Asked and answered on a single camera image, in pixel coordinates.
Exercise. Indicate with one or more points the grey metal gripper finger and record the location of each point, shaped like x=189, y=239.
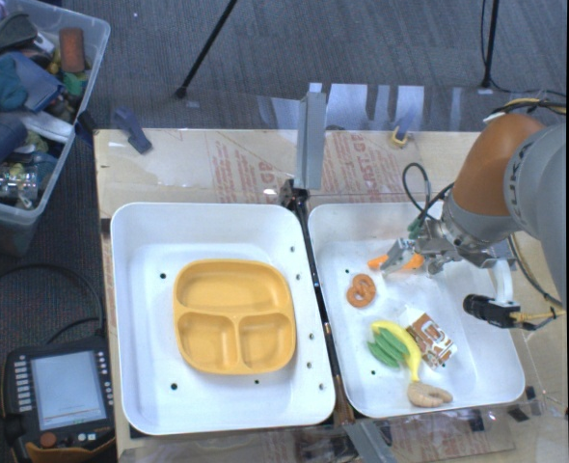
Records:
x=435, y=264
x=396, y=256

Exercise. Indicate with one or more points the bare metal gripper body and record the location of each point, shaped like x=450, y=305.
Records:
x=439, y=241

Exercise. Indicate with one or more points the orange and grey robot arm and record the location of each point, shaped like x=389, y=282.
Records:
x=530, y=186

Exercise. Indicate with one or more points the orange carrot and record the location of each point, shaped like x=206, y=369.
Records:
x=375, y=261

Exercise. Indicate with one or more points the brown pretzel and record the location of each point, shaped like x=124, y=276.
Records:
x=354, y=297

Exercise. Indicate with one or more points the brown and white carton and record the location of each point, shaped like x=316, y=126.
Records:
x=434, y=340

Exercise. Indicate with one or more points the yellow banana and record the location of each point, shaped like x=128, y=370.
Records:
x=412, y=347

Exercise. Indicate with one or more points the green pea pods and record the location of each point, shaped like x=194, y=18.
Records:
x=386, y=350

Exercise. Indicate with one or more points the white plastic tray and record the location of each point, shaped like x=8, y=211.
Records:
x=144, y=355
x=477, y=369

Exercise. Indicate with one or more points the orange divided plate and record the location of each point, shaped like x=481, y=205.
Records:
x=234, y=316

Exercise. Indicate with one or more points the black stand leg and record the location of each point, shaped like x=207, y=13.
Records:
x=492, y=32
x=212, y=36

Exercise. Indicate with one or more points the brown cardboard board red print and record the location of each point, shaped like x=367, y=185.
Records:
x=193, y=167

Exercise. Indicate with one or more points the clear plastic storage bin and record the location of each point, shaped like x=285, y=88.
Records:
x=29, y=220

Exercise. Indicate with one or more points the brown rectangular block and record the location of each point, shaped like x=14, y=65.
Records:
x=72, y=50

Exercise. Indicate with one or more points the blue cloth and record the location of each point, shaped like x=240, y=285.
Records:
x=29, y=82

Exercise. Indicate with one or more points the black cylinder on white bracket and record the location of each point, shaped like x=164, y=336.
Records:
x=492, y=310

